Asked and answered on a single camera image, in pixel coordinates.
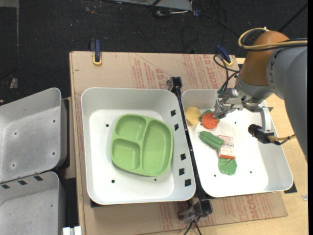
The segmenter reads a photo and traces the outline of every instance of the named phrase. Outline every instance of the green toy leaf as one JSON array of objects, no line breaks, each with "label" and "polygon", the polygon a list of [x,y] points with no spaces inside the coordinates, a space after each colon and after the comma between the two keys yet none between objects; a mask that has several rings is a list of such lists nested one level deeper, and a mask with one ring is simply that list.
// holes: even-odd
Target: green toy leaf
[{"label": "green toy leaf", "polygon": [[218,167],[221,173],[234,175],[237,169],[237,163],[235,159],[219,158]]}]

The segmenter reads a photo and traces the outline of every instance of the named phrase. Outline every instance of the cardboard sheet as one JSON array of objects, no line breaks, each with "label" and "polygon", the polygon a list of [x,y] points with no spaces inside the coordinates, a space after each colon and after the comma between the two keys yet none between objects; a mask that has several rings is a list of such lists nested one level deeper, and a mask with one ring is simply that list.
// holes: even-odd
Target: cardboard sheet
[{"label": "cardboard sheet", "polygon": [[[238,69],[234,56],[231,69]],[[182,90],[219,89],[225,70],[216,65],[213,55],[102,53],[102,65],[92,64],[92,52],[70,54],[72,97],[75,102],[77,161],[81,175],[80,221],[87,235],[137,235],[186,229],[178,214],[188,209],[185,202],[163,202],[91,207],[86,190],[81,95],[90,87],[164,89],[171,76],[182,79]],[[213,213],[201,218],[198,225],[213,226],[287,216],[280,192],[212,199]]]}]

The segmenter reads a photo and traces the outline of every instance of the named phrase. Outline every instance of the black floor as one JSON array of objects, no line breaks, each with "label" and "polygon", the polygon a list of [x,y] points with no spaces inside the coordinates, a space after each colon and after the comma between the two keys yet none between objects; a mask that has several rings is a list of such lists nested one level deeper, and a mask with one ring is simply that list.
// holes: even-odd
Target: black floor
[{"label": "black floor", "polygon": [[[194,0],[198,17],[188,12],[155,18],[153,9],[136,4],[20,0],[18,54],[14,19],[5,19],[12,26],[1,23],[4,12],[0,10],[0,75],[18,68],[18,74],[1,77],[0,99],[6,103],[50,87],[59,88],[63,97],[70,96],[68,54],[88,50],[91,38],[101,40],[102,51],[211,54],[221,45],[229,54],[245,57],[246,51],[238,47],[237,41],[251,28],[266,26],[290,38],[307,37],[307,3],[308,0]],[[14,92],[9,88],[13,75],[19,80]]]}]

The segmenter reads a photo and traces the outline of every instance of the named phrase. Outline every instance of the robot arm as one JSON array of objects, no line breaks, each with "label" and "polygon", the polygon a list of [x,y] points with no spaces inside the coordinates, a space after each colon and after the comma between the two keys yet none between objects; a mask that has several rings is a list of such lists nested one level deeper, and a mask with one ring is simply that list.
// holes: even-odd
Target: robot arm
[{"label": "robot arm", "polygon": [[[259,112],[262,127],[251,125],[248,131],[263,143],[275,142],[270,129],[270,108],[259,106],[275,93],[285,101],[291,126],[308,160],[307,41],[291,41],[282,33],[261,28],[247,32],[254,30],[265,32],[250,46],[251,51],[237,76],[235,88],[219,94],[214,116],[224,118],[229,112],[243,108]],[[242,45],[246,33],[240,37],[239,45]]]}]

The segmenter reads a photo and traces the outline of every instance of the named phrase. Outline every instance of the green toy vegetable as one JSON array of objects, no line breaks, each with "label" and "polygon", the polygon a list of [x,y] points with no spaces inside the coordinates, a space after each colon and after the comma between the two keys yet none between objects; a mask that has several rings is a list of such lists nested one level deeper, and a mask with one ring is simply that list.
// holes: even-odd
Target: green toy vegetable
[{"label": "green toy vegetable", "polygon": [[207,131],[201,131],[199,134],[199,138],[215,149],[220,149],[220,147],[224,144],[223,139],[220,139],[219,137],[216,137],[212,133]]},{"label": "green toy vegetable", "polygon": [[234,175],[237,169],[237,163],[235,159],[219,158],[218,167],[221,173]]}]

